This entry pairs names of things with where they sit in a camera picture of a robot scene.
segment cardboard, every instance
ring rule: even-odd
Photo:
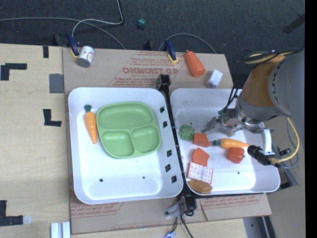
[[[196,54],[206,68],[203,76],[194,78],[184,58],[172,64],[166,52],[96,49],[92,64],[76,64],[69,48],[63,48],[67,154],[70,181],[70,218],[72,234],[172,225],[164,210],[176,198],[151,199],[123,203],[86,205],[80,202],[72,186],[72,162],[67,98],[77,87],[155,87],[160,74],[169,74],[170,92],[177,88],[205,88],[212,72],[223,73],[218,88],[231,88],[232,80],[224,55]],[[263,216],[271,214],[266,194],[222,196],[197,199],[194,216],[186,221],[206,222]]]

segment white can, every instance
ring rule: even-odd
[[[88,68],[94,58],[95,50],[91,46],[83,46],[77,59],[77,64],[81,67]]]

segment black connector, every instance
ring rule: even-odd
[[[271,165],[269,158],[274,157],[274,154],[264,154],[261,147],[255,145],[250,145],[248,147],[248,153],[264,166]]]

